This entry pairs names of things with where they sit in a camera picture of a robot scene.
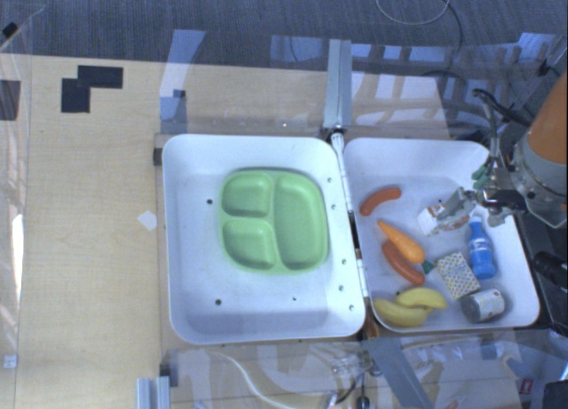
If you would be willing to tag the green divided plate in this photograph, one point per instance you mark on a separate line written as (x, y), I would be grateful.
(297, 221)

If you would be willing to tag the blue bottle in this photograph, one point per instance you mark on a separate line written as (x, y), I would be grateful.
(482, 254)

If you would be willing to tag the grey and white can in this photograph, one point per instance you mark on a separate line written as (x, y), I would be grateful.
(483, 306)

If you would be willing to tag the yellow patterned carton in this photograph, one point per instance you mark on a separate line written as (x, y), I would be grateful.
(457, 275)

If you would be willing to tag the yellow banana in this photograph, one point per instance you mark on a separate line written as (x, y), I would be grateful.
(397, 315)
(421, 297)

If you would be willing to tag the white plastic tray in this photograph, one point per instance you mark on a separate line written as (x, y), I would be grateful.
(408, 167)
(195, 230)

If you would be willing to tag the orange carrot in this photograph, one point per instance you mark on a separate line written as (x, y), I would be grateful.
(401, 242)

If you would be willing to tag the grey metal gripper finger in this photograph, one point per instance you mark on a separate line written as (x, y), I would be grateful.
(470, 201)
(452, 204)

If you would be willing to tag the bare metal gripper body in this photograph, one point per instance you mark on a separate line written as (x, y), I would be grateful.
(539, 203)

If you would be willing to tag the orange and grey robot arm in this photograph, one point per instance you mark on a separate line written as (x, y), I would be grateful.
(548, 132)

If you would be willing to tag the orange sausage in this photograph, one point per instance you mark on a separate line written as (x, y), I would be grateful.
(379, 200)
(406, 270)

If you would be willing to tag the black cylinder on white bracket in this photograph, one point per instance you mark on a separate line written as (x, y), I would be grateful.
(552, 267)

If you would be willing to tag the white and orange carton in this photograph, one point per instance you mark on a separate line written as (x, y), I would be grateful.
(432, 221)

